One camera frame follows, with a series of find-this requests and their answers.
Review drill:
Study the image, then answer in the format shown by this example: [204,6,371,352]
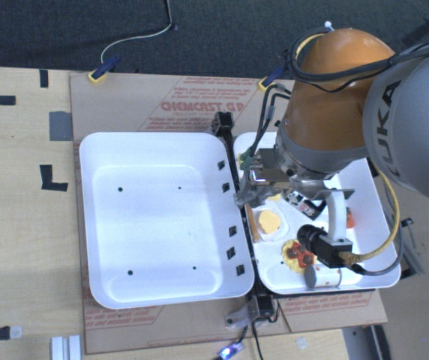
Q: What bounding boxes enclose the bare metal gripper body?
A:
[250,147,336,202]

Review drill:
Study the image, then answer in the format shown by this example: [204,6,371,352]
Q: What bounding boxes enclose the white and yellow fried egg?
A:
[254,207,290,244]

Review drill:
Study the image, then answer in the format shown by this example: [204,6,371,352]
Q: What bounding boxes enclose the tan wooden stick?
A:
[244,203,261,244]

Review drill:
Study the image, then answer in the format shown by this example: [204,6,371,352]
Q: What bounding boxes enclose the black white red packet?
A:
[282,188,329,221]

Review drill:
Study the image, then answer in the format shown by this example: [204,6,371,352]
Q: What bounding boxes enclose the yellow and red pizza slice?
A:
[281,238,317,275]

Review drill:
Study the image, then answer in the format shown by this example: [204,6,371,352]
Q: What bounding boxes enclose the white plastic tray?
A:
[79,131,256,311]
[232,131,402,296]

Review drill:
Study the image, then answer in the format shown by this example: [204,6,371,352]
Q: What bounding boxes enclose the white can with grey lid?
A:
[303,263,343,290]

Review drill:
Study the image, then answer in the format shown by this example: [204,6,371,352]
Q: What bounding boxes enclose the brown cardboard board red print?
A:
[69,72,389,355]

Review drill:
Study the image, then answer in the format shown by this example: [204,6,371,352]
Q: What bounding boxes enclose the black block with thin wires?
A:
[250,293,277,323]
[211,111,236,138]

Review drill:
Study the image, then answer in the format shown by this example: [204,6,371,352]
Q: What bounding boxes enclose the black cylinder on white bracket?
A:
[295,187,356,269]

